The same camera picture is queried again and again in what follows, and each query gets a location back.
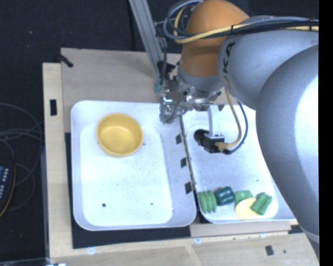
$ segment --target gray robot arm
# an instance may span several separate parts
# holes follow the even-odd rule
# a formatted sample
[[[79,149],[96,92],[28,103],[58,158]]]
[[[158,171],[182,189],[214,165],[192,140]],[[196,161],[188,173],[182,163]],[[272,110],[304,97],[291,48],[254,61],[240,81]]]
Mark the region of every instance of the gray robot arm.
[[[198,11],[194,24],[217,24],[215,9],[223,6],[219,6],[219,1],[214,2],[216,6],[210,7],[209,12]],[[244,24],[260,24],[265,20],[266,26],[272,26],[271,20],[281,19],[247,18],[244,12],[229,4],[217,14],[219,19],[227,19],[229,9],[236,13],[235,19],[246,17],[240,21]],[[192,41],[195,44],[188,47],[187,54],[183,48],[178,76],[166,80],[162,86],[160,119],[169,123],[188,110],[207,110],[222,87],[256,110],[257,133],[265,162],[319,258],[319,34],[288,28],[234,34],[233,29],[218,46]],[[216,73],[203,70],[213,63],[215,48]],[[204,59],[211,61],[203,65]],[[211,73],[199,74],[200,71]]]
[[[319,258],[318,34],[274,31],[226,39],[219,76],[256,110],[272,177]]]

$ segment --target white plastic tray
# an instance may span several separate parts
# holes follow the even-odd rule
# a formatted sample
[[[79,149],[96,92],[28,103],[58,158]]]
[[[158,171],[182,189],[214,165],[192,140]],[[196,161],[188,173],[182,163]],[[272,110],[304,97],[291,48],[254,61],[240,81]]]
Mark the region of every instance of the white plastic tray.
[[[234,106],[240,120],[242,132],[245,132],[245,121],[239,105]],[[229,106],[219,111],[217,105],[211,106],[213,115],[213,134],[222,134],[226,142],[233,142],[238,136],[238,128]],[[231,155],[210,154],[194,140],[194,132],[198,129],[209,130],[207,112],[190,111],[183,116],[186,143],[188,145],[197,192],[216,191],[230,186],[234,192],[249,190],[256,196],[266,192],[273,201],[261,218],[252,221],[291,220],[294,215],[287,206],[276,187],[260,150],[255,127],[255,111],[244,107],[249,131],[244,144]],[[234,203],[217,206],[216,212],[203,213],[212,223],[241,222],[235,212]]]
[[[130,156],[110,156],[96,139],[99,120],[116,112],[143,129],[143,145]],[[72,108],[71,128],[73,211],[82,228],[181,227],[195,219],[194,195],[185,190],[189,169],[180,164],[186,158],[180,125],[163,125],[159,104],[80,101]]]

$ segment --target wooden platform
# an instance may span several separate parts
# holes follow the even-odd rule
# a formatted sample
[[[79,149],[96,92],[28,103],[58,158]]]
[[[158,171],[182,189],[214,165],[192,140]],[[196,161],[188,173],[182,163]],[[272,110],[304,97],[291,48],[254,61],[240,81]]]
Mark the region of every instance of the wooden platform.
[[[288,234],[294,222],[253,222],[226,225],[190,226],[191,237],[167,241],[134,242],[73,249],[64,133],[69,130],[69,108],[79,99],[156,101],[150,94],[150,76],[145,53],[64,49],[76,66],[69,68],[75,84],[63,74],[65,64],[43,64],[44,114],[48,184],[49,257],[51,263],[67,265],[318,265],[315,253],[303,233]],[[82,70],[77,58],[90,64]],[[100,62],[111,70],[99,71]],[[140,88],[132,91],[120,89]],[[74,89],[76,98],[63,99],[64,91]],[[51,111],[51,102],[57,113]]]

